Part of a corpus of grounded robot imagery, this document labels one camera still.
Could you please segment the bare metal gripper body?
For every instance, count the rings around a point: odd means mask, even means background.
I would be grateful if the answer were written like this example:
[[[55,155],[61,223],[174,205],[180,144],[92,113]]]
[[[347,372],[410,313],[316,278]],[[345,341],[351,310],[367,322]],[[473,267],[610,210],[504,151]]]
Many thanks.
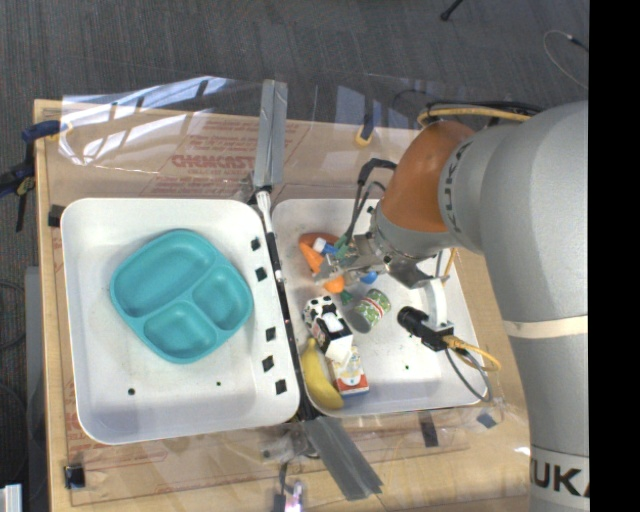
[[[376,252],[373,235],[369,232],[350,239],[346,235],[340,236],[334,244],[334,252],[330,254],[337,260],[342,275],[349,270],[360,270],[365,275],[389,272],[389,263]]]

